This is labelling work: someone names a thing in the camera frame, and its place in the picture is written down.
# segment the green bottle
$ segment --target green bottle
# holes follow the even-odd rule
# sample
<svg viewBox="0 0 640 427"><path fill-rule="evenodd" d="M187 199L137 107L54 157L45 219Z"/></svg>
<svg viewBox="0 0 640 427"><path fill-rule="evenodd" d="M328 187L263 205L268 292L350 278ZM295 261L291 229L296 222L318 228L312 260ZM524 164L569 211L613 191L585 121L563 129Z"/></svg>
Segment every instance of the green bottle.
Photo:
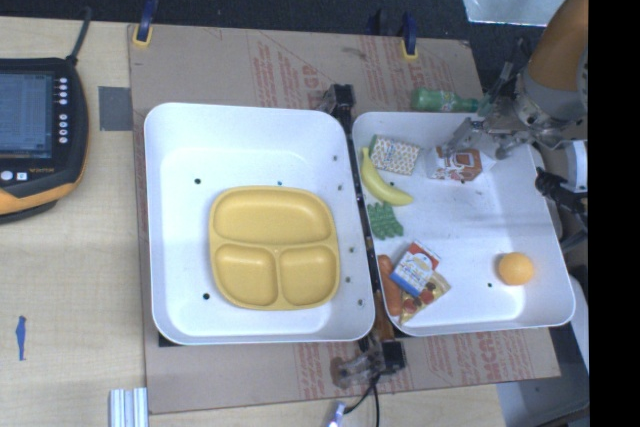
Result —
<svg viewBox="0 0 640 427"><path fill-rule="evenodd" d="M411 93L411 108L425 112L476 112L478 100L461 98L451 91L432 91L419 87Z"/></svg>

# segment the wooden table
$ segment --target wooden table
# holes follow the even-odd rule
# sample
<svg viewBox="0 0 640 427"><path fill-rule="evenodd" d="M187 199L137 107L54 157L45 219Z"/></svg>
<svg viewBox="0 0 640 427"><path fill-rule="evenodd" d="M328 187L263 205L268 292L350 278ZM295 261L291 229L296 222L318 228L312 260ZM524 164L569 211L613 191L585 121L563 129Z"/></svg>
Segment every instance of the wooden table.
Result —
<svg viewBox="0 0 640 427"><path fill-rule="evenodd" d="M65 57L80 21L0 17L0 57ZM0 425L109 425L112 389L145 386L133 142L100 131L98 92L128 88L127 24L92 22L78 73L91 143L79 187L0 225ZM24 360L16 327L26 318ZM331 400L153 415L151 426L319 425ZM380 397L381 425L504 425L494 385ZM367 399L344 427L375 423Z"/></svg>

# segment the cardboard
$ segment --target cardboard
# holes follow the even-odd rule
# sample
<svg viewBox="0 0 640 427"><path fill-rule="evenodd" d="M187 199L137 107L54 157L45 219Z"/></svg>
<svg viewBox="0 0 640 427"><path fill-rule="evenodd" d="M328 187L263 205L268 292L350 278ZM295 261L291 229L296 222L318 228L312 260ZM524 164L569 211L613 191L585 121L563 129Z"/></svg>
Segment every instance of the cardboard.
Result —
<svg viewBox="0 0 640 427"><path fill-rule="evenodd" d="M131 44L144 346L151 414L357 396L337 387L331 362L359 354L357 343L175 346L151 317L143 123L164 102L316 108L332 84L351 84L354 117L409 111L416 87L480 98L465 42L419 39L418 59L400 38L245 29L155 26L148 47ZM407 367L380 393L470 386L559 375L547 329L404 338Z"/></svg>

